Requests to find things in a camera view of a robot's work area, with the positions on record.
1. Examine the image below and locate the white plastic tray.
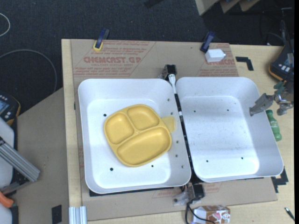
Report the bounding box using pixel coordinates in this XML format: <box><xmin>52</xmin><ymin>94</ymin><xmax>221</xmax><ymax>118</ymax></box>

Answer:
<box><xmin>77</xmin><ymin>78</ymin><xmax>192</xmax><ymax>194</ymax></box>
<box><xmin>175</xmin><ymin>76</ymin><xmax>285</xmax><ymax>183</ymax></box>

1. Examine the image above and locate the brown and white carton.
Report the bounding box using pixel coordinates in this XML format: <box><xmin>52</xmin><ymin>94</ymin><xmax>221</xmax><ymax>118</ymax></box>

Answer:
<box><xmin>193</xmin><ymin>205</ymin><xmax>231</xmax><ymax>224</ymax></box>

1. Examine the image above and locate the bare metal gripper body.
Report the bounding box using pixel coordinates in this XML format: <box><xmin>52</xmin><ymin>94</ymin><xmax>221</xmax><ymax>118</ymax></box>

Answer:
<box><xmin>274</xmin><ymin>81</ymin><xmax>295</xmax><ymax>104</ymax></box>

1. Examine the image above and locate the small white box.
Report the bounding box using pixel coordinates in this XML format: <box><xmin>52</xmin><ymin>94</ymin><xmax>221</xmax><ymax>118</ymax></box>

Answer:
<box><xmin>205</xmin><ymin>48</ymin><xmax>227</xmax><ymax>63</ymax></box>

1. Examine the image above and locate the green plastic bottle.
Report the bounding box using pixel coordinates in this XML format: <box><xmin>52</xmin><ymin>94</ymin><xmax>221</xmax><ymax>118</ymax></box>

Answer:
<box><xmin>265</xmin><ymin>109</ymin><xmax>283</xmax><ymax>142</ymax></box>

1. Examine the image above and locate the black block with thin wires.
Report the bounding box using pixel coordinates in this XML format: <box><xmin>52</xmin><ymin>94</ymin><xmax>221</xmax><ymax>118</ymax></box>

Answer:
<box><xmin>158</xmin><ymin>64</ymin><xmax>178</xmax><ymax>79</ymax></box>
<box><xmin>173</xmin><ymin>183</ymin><xmax>206</xmax><ymax>206</ymax></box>

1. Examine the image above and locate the yellow divided plate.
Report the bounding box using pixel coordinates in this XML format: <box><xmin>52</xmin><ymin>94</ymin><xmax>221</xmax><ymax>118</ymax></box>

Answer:
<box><xmin>103</xmin><ymin>104</ymin><xmax>173</xmax><ymax>168</ymax></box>

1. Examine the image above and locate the thin black and white rod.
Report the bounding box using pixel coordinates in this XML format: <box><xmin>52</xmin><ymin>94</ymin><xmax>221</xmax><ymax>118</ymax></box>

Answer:
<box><xmin>168</xmin><ymin>74</ymin><xmax>195</xmax><ymax>184</ymax></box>

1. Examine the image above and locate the brown cardboard board red print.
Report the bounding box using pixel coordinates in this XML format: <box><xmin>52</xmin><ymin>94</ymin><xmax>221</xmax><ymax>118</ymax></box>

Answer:
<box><xmin>70</xmin><ymin>39</ymin><xmax>279</xmax><ymax>221</ymax></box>

